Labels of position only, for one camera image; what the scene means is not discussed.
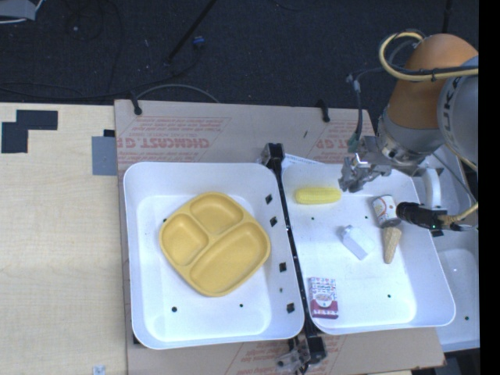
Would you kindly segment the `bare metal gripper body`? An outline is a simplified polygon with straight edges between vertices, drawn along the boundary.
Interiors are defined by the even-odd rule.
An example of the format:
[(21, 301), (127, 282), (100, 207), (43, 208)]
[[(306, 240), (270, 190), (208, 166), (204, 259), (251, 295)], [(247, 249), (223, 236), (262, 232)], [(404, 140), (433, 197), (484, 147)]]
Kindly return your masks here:
[(412, 176), (425, 157), (423, 153), (407, 149), (390, 136), (364, 136), (352, 160), (352, 169), (359, 179), (387, 177), (392, 170)]

